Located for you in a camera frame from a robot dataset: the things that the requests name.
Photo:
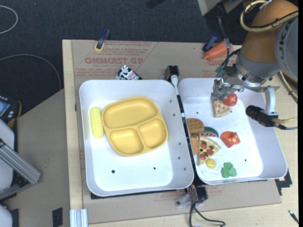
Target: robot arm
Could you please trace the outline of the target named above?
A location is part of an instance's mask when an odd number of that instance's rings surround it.
[[[257,4],[263,5],[248,27],[243,22],[244,15]],[[227,95],[242,92],[245,88],[265,92],[267,106],[261,111],[266,114],[265,118],[277,118],[273,110],[277,88],[269,89],[262,85],[280,71],[294,79],[298,78],[298,7],[285,0],[259,0],[246,6],[240,21],[249,32],[237,52],[236,63],[232,67],[225,67],[222,78],[214,80],[211,97],[213,100],[223,100]],[[247,114],[252,117],[252,112],[248,111]],[[274,126],[271,119],[266,119],[263,124]]]

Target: black cable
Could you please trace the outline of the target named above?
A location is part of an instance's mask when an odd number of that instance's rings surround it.
[[[193,216],[193,211],[194,211],[194,204],[192,204],[192,205],[190,206],[190,211],[189,211],[189,226],[190,226],[190,227],[193,227],[193,225],[191,224],[191,218],[192,218],[192,216]]]
[[[296,96],[294,95],[294,91],[289,90],[288,86],[285,84],[282,76],[280,73],[278,73],[278,76],[283,84],[283,86],[285,87],[285,89],[288,91],[288,94],[293,98],[293,100],[298,104],[298,99],[296,98]]]
[[[250,28],[265,28],[265,27],[267,27],[267,26],[272,26],[273,28],[275,28],[275,27],[273,26],[273,24],[275,24],[276,22],[279,22],[279,21],[282,20],[283,18],[285,18],[285,17],[287,17],[287,16],[290,16],[290,15],[292,15],[292,14],[295,14],[295,13],[297,13],[297,12],[298,12],[298,10],[295,11],[295,12],[289,13],[289,14],[287,14],[287,15],[285,15],[285,16],[279,18],[279,19],[276,19],[276,20],[275,20],[274,22],[272,22],[272,23],[268,23],[268,24],[261,25],[261,26],[250,26]]]
[[[189,226],[190,227],[193,227],[192,223],[191,223],[191,219],[192,219],[192,216],[193,216],[193,211],[196,211],[203,219],[207,220],[207,221],[210,221],[210,222],[216,222],[216,223],[221,223],[220,227],[223,227],[225,226],[225,222],[221,221],[221,220],[213,220],[213,219],[208,219],[208,218],[205,218],[197,209],[196,209],[196,204],[192,204],[190,206],[190,211],[189,211]]]
[[[222,35],[223,35],[223,39],[225,39],[225,38],[227,38],[227,37],[226,37],[226,32],[225,32],[225,30],[224,30],[224,28],[223,28],[223,25],[222,25],[222,20],[221,20],[219,8],[220,8],[220,6],[218,6],[218,8],[217,8],[217,18],[218,18],[220,30],[221,30]]]
[[[285,127],[284,125],[280,124],[278,126],[278,128],[281,129],[281,130],[292,131],[292,130],[297,130],[298,126],[296,126],[296,127]]]
[[[205,217],[196,209],[195,206],[194,206],[194,209],[195,209],[195,211],[196,211],[202,218],[204,218],[205,220],[210,221],[210,222],[222,223],[222,224],[220,225],[220,227],[225,226],[225,222],[223,222],[223,221],[221,221],[221,220],[213,220],[213,219],[205,218]]]
[[[242,42],[240,41],[240,39],[237,37],[237,34],[236,34],[236,32],[234,31],[233,26],[231,26],[231,24],[228,23],[228,18],[227,18],[227,16],[226,16],[226,13],[224,13],[223,8],[219,5],[219,6],[217,7],[217,15],[218,15],[218,17],[220,18],[220,21],[219,21],[220,29],[222,30],[222,28],[223,28],[221,16],[219,15],[220,11],[221,11],[221,14],[222,14],[223,17],[224,17],[224,20],[225,20],[227,26],[228,26],[229,29],[232,31],[233,36],[235,37],[235,39],[238,41],[238,44],[242,44]]]
[[[229,50],[227,50],[227,57],[226,59],[223,61],[223,63],[221,65],[223,65],[222,70],[226,70],[226,67],[228,65],[228,61],[229,59],[233,56],[236,55],[240,52],[240,49],[237,49],[235,51],[233,51],[232,53],[229,54]]]

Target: dark carpet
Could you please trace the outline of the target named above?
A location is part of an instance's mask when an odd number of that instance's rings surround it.
[[[298,6],[298,0],[288,1]],[[62,39],[98,40],[107,27],[111,40],[200,43],[213,32],[223,40],[218,7],[203,17],[197,0],[0,0],[0,6],[18,15],[16,26],[0,34],[0,95],[20,100],[23,114],[64,86]],[[246,36],[239,24],[242,10],[239,5],[222,14],[233,44]],[[0,7],[0,32],[15,20],[12,11]]]

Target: white tray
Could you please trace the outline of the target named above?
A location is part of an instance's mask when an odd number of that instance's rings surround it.
[[[184,189],[194,171],[174,87],[164,80],[89,80],[79,91],[87,185],[98,196]],[[146,96],[159,107],[168,129],[167,142],[151,152],[124,157],[106,134],[92,136],[90,109],[115,101]]]
[[[275,129],[265,127],[245,114],[249,105],[265,108],[262,94],[248,89],[236,93],[238,102],[231,107],[232,112],[214,118],[210,98],[213,84],[214,79],[183,79],[178,88],[185,116],[200,119],[204,126],[212,127],[219,133],[218,138],[211,137],[221,146],[212,156],[213,159],[221,165],[231,162],[236,168],[237,176],[223,178],[220,166],[214,170],[205,163],[199,166],[198,155],[195,155],[199,178],[207,184],[222,184],[283,177],[287,172],[287,165]],[[220,139],[224,131],[237,132],[240,144],[228,148]]]

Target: black connector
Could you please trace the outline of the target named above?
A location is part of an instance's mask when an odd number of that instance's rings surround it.
[[[253,105],[248,106],[245,113],[247,116],[258,121],[260,124],[266,127],[274,127],[276,124],[272,121],[272,119],[278,118],[277,114],[268,115],[262,108]]]
[[[197,203],[204,202],[208,199],[206,188],[204,186],[196,186],[196,193],[198,197]]]
[[[278,126],[278,128],[281,129],[281,130],[286,130],[287,129],[287,127],[285,127],[284,125],[281,125],[281,124]]]
[[[179,67],[178,66],[167,66],[167,68],[165,69],[165,72],[164,72],[164,79],[168,82],[171,82],[171,79],[170,77],[172,75],[176,75],[178,76],[179,75]]]

